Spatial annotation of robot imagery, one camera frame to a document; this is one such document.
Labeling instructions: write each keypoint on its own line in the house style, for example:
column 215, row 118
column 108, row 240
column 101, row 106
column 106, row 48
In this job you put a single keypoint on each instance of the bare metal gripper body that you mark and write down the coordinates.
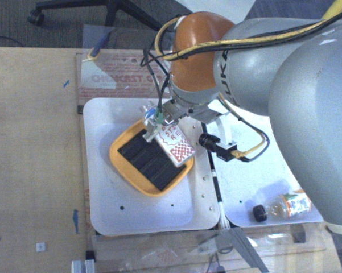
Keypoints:
column 199, row 113

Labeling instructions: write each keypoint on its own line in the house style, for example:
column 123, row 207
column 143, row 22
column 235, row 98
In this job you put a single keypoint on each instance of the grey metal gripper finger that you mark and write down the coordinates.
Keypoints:
column 149, row 132

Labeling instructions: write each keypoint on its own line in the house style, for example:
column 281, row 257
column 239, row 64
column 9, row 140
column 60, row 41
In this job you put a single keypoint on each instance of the white carton with red print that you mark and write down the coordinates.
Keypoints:
column 179, row 152

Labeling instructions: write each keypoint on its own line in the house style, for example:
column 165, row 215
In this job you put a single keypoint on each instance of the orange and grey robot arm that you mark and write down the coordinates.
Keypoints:
column 301, row 101

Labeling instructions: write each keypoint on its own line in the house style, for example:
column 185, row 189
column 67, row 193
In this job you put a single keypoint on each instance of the black ribbed rectangular block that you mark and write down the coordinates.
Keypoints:
column 150, row 161

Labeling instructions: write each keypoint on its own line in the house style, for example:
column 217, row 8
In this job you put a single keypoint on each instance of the orange plate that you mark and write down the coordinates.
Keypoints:
column 120, row 161

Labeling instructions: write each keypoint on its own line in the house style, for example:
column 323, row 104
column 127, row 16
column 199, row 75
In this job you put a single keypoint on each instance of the brown cardboard board red print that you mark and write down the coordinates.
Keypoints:
column 116, row 78

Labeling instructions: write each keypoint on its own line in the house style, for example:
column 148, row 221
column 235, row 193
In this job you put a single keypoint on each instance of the thin black and white rod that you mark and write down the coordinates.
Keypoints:
column 215, row 181

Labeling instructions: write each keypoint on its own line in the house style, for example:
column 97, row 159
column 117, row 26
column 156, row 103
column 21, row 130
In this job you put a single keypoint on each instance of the white plastic tray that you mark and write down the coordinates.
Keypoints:
column 244, row 181
column 148, row 212

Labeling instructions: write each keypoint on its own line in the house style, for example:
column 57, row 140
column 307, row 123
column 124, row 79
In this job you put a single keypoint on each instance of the clear plastic bottle black cap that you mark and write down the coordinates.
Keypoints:
column 297, row 205

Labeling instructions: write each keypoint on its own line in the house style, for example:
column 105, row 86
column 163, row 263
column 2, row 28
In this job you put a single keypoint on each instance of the black cylinder on white bracket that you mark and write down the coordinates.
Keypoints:
column 226, row 152

